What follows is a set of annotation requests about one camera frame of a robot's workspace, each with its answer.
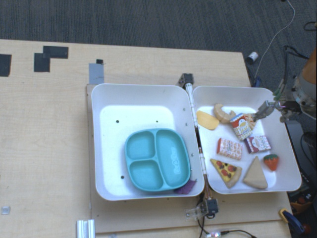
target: toy strawberry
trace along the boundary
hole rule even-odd
[[[264,163],[269,169],[275,171],[277,168],[278,159],[279,157],[276,154],[269,154],[264,157]]]

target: blue plate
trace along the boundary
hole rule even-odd
[[[148,129],[125,142],[125,159],[133,184],[145,191],[179,188],[190,177],[184,140],[174,130]]]

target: black tape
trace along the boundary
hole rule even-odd
[[[68,47],[44,46],[43,57],[68,59]]]
[[[45,58],[43,53],[34,53],[34,72],[49,72],[50,59]]]
[[[0,77],[9,77],[12,55],[0,54]]]

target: pizza slice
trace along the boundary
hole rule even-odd
[[[267,181],[258,156],[253,159],[246,175],[243,178],[243,182],[253,188],[267,188]]]
[[[210,159],[213,166],[217,169],[222,180],[228,188],[231,188],[237,183],[241,176],[242,168],[236,167],[229,163],[225,163],[219,160]]]

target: white box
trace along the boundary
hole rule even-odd
[[[265,100],[273,101],[271,91],[264,88],[251,87],[212,87],[200,86],[193,91],[196,111],[201,110],[213,114],[213,106],[222,103],[225,112],[233,110],[239,113],[256,113]],[[293,148],[284,123],[279,121],[281,114],[274,112],[257,122],[252,135],[265,135],[271,145],[270,151],[249,154],[244,141],[239,141],[231,124],[219,124],[215,130],[208,130],[199,127],[202,148],[206,159],[206,170],[208,181],[211,187],[221,194],[272,192],[272,191],[293,191],[301,185],[301,175],[294,156]],[[219,138],[226,138],[243,145],[241,160],[233,160],[216,153],[217,141]],[[275,172],[271,171],[264,163],[263,157],[275,153],[279,156],[279,163]],[[261,166],[268,183],[267,189],[256,189],[247,186],[242,182],[251,161],[255,156],[261,161]],[[242,174],[239,181],[232,187],[227,188],[216,169],[212,166],[210,158],[228,162],[242,167]]]
[[[96,189],[107,200],[196,196],[204,189],[195,128],[186,91],[178,86],[100,84],[92,91]],[[169,128],[183,138],[197,180],[187,195],[173,190],[137,189],[127,170],[124,145],[129,135],[143,129]]]
[[[193,91],[196,111],[212,114],[215,103],[222,103],[225,111],[237,114],[255,113],[265,100],[272,100],[272,92],[263,88],[197,87]],[[204,189],[195,128],[185,90],[178,86],[100,84],[92,91],[92,109],[95,140],[96,189],[107,200],[128,200],[158,197],[196,196]],[[255,155],[247,153],[244,145],[240,161],[216,156],[217,140],[223,136],[237,141],[231,125],[220,124],[214,131],[199,128],[211,187],[223,194],[270,191],[292,191],[301,184],[301,176],[285,125],[279,122],[280,114],[274,111],[258,121],[253,135],[266,135],[271,152],[280,156],[276,172],[263,165],[268,188],[258,190],[242,183],[247,167]],[[196,184],[189,194],[176,194],[172,190],[146,192],[131,182],[124,158],[125,140],[132,133],[151,128],[176,130],[184,139],[191,165],[191,180]],[[260,159],[269,152],[257,154]],[[237,184],[228,189],[212,167],[209,159],[217,158],[243,168]]]

